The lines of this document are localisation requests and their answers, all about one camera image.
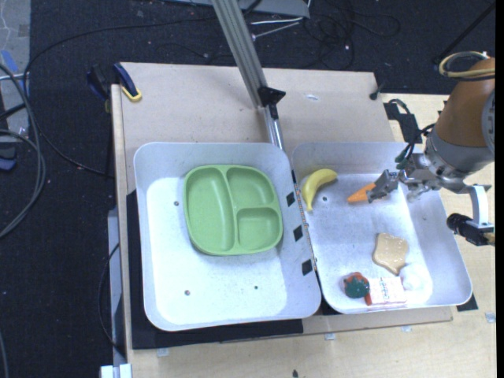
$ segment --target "orange carrot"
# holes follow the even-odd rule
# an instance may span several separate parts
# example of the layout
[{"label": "orange carrot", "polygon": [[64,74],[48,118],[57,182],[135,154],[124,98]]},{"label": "orange carrot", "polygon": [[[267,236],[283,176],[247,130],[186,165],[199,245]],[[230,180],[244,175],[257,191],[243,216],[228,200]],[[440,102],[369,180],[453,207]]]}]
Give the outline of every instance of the orange carrot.
[{"label": "orange carrot", "polygon": [[368,200],[368,195],[366,194],[366,191],[371,191],[376,185],[373,183],[370,183],[369,185],[365,185],[352,195],[348,196],[347,201],[349,203],[355,203],[355,202],[362,202],[363,200]]}]

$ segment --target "green plate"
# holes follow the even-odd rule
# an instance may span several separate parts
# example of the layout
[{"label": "green plate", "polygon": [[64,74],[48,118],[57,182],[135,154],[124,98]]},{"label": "green plate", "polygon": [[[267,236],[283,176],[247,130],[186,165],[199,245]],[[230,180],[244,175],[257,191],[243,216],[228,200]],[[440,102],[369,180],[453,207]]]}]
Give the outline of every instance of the green plate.
[{"label": "green plate", "polygon": [[259,169],[206,165],[183,184],[183,210],[193,245],[212,255],[255,254],[282,238],[280,204],[271,180]]}]

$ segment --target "banana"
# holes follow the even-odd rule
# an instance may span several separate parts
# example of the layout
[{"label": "banana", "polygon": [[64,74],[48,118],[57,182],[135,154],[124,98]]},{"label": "banana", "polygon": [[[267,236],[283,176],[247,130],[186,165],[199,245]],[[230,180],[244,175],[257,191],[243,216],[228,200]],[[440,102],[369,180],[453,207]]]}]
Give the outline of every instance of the banana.
[{"label": "banana", "polygon": [[306,210],[312,211],[312,201],[319,187],[325,183],[332,182],[338,177],[338,174],[332,169],[319,169],[308,176],[305,184],[302,186],[301,195],[306,203]]}]

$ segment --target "bread slice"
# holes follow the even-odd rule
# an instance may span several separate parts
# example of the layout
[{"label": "bread slice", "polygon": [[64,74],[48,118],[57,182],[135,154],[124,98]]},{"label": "bread slice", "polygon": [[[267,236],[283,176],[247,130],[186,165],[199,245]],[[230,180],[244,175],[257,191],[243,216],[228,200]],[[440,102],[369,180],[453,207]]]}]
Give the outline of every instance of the bread slice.
[{"label": "bread slice", "polygon": [[406,264],[408,242],[397,236],[381,232],[376,235],[375,250],[372,260],[379,266],[383,266],[396,276]]}]

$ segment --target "aluminum rod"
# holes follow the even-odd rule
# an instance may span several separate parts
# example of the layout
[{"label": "aluminum rod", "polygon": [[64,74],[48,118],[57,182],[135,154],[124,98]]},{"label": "aluminum rod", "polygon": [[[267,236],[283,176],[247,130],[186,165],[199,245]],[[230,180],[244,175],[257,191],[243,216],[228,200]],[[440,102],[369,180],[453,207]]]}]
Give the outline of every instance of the aluminum rod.
[{"label": "aluminum rod", "polygon": [[283,136],[278,119],[274,119],[269,108],[264,108],[259,96],[259,87],[267,87],[258,53],[237,0],[211,0],[229,48],[238,65],[252,103],[264,112],[266,128],[271,143],[284,150]]}]

